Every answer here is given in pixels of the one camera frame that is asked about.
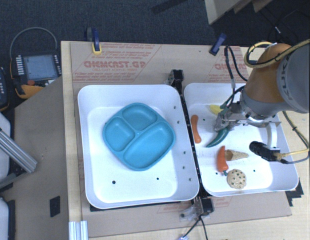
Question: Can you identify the black block with thin wires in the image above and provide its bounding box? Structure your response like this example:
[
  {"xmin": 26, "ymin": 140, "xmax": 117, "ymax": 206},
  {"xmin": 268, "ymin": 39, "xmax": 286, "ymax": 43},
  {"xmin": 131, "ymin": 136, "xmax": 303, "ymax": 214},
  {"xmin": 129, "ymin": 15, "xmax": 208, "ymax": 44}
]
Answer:
[
  {"xmin": 191, "ymin": 197, "xmax": 215, "ymax": 217},
  {"xmin": 167, "ymin": 69, "xmax": 184, "ymax": 88}
]

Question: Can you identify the green chili pepper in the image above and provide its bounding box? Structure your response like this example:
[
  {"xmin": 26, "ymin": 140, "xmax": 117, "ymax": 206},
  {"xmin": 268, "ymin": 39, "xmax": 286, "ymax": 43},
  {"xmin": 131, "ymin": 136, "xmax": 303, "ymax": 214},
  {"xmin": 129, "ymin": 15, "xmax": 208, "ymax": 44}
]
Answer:
[{"xmin": 205, "ymin": 126, "xmax": 231, "ymax": 148}]

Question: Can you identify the yellow banana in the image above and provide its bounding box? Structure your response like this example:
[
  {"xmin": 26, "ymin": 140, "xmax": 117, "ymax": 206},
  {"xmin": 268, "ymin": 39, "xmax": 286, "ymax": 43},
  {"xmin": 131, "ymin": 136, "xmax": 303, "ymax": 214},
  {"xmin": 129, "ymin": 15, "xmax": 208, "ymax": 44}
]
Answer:
[{"xmin": 209, "ymin": 104, "xmax": 225, "ymax": 116}]

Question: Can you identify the orange carrot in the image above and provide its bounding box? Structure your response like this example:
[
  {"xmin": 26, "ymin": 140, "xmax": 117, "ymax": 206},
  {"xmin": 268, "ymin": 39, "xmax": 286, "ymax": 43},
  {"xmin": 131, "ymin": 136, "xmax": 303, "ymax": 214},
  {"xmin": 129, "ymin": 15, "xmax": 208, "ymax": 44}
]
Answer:
[{"xmin": 216, "ymin": 145, "xmax": 230, "ymax": 177}]

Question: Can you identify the orange sausage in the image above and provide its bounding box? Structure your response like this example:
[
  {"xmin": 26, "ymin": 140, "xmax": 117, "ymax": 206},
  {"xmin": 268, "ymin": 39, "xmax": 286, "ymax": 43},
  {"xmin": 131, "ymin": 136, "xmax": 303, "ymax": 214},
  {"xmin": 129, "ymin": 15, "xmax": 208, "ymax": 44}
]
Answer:
[{"xmin": 190, "ymin": 114, "xmax": 203, "ymax": 144}]

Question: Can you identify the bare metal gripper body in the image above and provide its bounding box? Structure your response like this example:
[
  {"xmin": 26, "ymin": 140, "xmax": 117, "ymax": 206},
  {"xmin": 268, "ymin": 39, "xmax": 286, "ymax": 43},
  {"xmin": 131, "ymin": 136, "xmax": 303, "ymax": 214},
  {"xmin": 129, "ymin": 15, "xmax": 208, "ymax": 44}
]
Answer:
[{"xmin": 220, "ymin": 103, "xmax": 282, "ymax": 129}]

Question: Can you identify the white plastic tray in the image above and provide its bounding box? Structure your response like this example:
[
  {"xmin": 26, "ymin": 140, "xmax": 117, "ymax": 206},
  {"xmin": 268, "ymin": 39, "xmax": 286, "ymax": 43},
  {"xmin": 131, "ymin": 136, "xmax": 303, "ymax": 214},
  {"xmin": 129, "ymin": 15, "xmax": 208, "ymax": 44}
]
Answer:
[
  {"xmin": 183, "ymin": 82, "xmax": 300, "ymax": 198},
  {"xmin": 77, "ymin": 84, "xmax": 201, "ymax": 210}
]

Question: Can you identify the tan ice cream cone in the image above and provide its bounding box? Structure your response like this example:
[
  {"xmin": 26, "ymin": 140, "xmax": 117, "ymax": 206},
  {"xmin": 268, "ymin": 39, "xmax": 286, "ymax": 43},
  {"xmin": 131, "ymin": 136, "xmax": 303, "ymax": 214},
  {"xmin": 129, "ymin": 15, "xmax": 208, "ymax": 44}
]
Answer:
[{"xmin": 224, "ymin": 149, "xmax": 250, "ymax": 162}]

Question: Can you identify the brown cardboard board red print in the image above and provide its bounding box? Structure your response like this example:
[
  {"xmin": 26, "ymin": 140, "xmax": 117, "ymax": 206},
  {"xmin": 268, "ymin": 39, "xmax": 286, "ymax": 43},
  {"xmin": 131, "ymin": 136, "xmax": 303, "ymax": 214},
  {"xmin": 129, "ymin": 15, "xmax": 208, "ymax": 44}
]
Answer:
[{"xmin": 69, "ymin": 41, "xmax": 294, "ymax": 238}]

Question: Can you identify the blue divided plate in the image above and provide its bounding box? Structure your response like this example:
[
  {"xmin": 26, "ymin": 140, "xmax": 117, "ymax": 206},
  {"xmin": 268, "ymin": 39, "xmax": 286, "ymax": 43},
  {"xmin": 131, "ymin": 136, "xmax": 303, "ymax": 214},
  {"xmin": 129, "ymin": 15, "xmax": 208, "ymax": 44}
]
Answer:
[{"xmin": 102, "ymin": 102, "xmax": 177, "ymax": 172}]

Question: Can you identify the thin black and white rod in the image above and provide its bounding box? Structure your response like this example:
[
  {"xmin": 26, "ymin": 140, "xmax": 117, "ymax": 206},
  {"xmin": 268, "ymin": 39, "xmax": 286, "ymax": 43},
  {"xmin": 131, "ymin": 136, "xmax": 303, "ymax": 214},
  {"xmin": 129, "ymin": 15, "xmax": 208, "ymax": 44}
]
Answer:
[{"xmin": 178, "ymin": 83, "xmax": 204, "ymax": 200}]

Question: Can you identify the black cylinder on white bracket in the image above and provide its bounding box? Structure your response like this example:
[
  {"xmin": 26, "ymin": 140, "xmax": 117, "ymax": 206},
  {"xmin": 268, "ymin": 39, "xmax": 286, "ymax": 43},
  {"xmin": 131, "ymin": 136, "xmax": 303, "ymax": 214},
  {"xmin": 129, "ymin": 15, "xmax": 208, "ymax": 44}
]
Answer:
[{"xmin": 249, "ymin": 123, "xmax": 281, "ymax": 162}]

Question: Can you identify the tan chocolate chip biscuit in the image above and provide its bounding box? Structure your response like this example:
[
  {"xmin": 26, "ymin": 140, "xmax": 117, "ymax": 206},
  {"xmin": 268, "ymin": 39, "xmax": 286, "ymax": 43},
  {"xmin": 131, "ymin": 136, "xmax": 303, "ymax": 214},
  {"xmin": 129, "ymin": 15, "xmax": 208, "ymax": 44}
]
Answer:
[{"xmin": 226, "ymin": 168, "xmax": 247, "ymax": 191}]

